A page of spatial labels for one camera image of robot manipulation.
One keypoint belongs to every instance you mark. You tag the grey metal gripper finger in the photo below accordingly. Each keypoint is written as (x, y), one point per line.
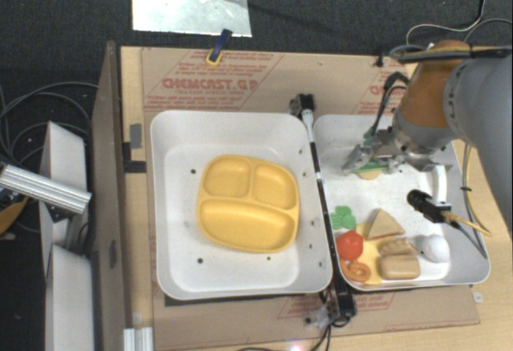
(356, 159)
(393, 165)

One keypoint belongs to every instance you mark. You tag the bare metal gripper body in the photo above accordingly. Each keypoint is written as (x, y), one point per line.
(388, 143)

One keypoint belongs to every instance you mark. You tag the tan and green toy biscuit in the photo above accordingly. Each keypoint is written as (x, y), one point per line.
(370, 172)

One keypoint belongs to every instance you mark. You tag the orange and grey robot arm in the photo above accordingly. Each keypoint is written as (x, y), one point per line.
(477, 101)

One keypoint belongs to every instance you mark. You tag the white plastic tray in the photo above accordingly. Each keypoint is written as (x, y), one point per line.
(393, 193)
(176, 261)

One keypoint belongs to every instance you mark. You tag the thin black and white rod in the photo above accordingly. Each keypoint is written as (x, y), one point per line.
(320, 185)

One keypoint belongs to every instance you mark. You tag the green toy lettuce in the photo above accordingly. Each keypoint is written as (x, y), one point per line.
(341, 217)

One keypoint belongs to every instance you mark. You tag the triangular toy sandwich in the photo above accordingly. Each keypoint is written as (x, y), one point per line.
(384, 226)

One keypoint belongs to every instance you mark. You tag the tan toy croissant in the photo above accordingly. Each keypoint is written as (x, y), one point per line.
(396, 247)

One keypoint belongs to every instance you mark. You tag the red toy tomato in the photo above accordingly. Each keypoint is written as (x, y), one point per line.
(350, 245)

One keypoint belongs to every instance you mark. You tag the white toy egg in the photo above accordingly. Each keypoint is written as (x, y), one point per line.
(435, 248)

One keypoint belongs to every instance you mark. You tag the yellow toy cheese slice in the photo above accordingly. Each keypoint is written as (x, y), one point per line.
(372, 257)

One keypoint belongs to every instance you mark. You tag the tan toy bread loaf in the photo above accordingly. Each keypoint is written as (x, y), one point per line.
(400, 267)

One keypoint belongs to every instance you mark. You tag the orange toy tomato slice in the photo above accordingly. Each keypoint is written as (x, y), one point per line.
(358, 271)

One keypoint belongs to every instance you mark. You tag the yellow divided plate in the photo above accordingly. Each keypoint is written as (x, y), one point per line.
(248, 205)

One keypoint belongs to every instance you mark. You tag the brown cardboard board red print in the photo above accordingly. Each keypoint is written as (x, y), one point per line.
(240, 77)

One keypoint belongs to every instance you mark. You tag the black cylinder on white bracket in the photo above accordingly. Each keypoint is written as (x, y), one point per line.
(426, 205)

